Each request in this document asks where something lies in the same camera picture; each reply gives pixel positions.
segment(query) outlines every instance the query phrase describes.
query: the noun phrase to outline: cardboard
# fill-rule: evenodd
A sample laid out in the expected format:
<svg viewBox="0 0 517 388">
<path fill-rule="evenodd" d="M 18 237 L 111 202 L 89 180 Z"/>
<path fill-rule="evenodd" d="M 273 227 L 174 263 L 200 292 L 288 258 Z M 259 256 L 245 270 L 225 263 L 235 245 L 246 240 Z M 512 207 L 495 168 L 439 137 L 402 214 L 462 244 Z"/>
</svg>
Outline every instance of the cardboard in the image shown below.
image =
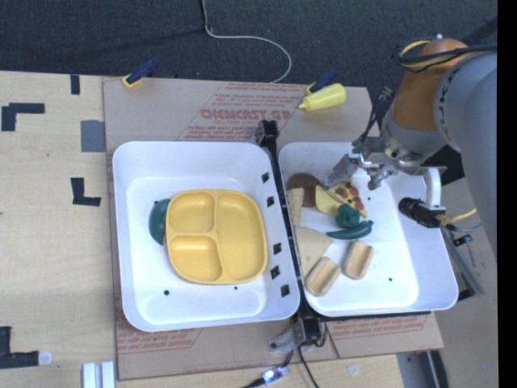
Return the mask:
<svg viewBox="0 0 517 388">
<path fill-rule="evenodd" d="M 279 150 L 294 141 L 353 141 L 366 128 L 371 104 L 366 89 L 346 90 L 345 103 L 307 113 L 298 109 L 304 85 L 146 78 L 129 90 L 120 78 L 104 79 L 119 379 L 279 365 L 284 356 L 270 352 L 269 339 L 291 324 L 284 320 L 154 333 L 129 325 L 120 304 L 111 172 L 115 149 L 128 141 L 247 142 L 253 140 L 261 120 L 277 121 Z M 377 134 L 372 129 L 371 135 Z M 304 354 L 307 361 L 443 346 L 433 314 L 330 321 L 327 326 L 330 337 L 323 347 Z"/>
</svg>

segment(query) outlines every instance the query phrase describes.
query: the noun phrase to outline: yellow bottle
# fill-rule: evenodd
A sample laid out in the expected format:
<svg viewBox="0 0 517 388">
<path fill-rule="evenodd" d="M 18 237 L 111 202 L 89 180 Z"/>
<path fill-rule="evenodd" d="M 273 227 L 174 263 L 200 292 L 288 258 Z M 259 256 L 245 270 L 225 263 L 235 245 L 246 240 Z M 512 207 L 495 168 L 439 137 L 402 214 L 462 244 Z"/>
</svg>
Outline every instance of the yellow bottle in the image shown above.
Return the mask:
<svg viewBox="0 0 517 388">
<path fill-rule="evenodd" d="M 344 86 L 341 83 L 333 83 L 305 96 L 298 108 L 305 109 L 307 112 L 319 111 L 341 105 L 346 99 L 347 92 Z"/>
</svg>

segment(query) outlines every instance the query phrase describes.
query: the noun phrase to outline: wooden table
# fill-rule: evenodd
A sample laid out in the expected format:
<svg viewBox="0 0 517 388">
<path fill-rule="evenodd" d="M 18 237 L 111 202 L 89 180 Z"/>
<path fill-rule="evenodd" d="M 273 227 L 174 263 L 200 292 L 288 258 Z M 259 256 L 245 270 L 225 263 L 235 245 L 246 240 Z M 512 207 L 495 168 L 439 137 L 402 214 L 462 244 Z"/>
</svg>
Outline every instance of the wooden table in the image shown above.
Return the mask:
<svg viewBox="0 0 517 388">
<path fill-rule="evenodd" d="M 0 386 L 74 387 L 82 364 L 116 361 L 111 244 L 104 152 L 82 152 L 81 122 L 103 121 L 101 77 L 0 72 L 0 105 L 44 103 L 0 132 L 0 327 L 11 352 L 52 354 L 49 365 L 0 369 Z M 100 205 L 74 205 L 72 178 Z M 350 372 L 357 365 L 360 372 Z M 321 387 L 402 388 L 394 355 L 311 363 Z M 238 387 L 264 369 L 117 382 L 118 387 Z M 275 383 L 311 387 L 303 365 Z"/>
</svg>

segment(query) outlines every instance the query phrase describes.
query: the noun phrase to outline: black hole on bin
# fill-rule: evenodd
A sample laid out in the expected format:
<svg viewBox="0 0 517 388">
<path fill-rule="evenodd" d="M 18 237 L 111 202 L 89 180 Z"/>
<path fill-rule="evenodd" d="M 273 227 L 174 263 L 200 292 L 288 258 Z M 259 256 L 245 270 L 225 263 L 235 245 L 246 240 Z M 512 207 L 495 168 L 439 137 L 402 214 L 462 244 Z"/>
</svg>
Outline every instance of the black hole on bin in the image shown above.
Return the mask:
<svg viewBox="0 0 517 388">
<path fill-rule="evenodd" d="M 280 266 L 274 266 L 271 270 L 271 279 L 275 279 L 280 274 Z"/>
<path fill-rule="evenodd" d="M 289 290 L 289 285 L 284 285 L 280 288 L 280 292 L 282 294 L 282 297 L 287 296 L 291 293 L 291 290 Z"/>
</svg>

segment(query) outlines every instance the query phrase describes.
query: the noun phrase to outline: yellow divided tray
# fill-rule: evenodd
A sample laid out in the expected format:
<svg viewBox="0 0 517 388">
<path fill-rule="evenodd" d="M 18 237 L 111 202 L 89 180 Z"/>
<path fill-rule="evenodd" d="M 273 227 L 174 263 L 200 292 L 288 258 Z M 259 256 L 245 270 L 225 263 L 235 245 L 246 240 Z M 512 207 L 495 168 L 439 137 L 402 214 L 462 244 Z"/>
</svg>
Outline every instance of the yellow divided tray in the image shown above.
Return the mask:
<svg viewBox="0 0 517 388">
<path fill-rule="evenodd" d="M 241 192 L 207 189 L 177 194 L 167 206 L 165 232 L 170 263 L 185 280 L 244 283 L 266 268 L 262 214 Z"/>
</svg>

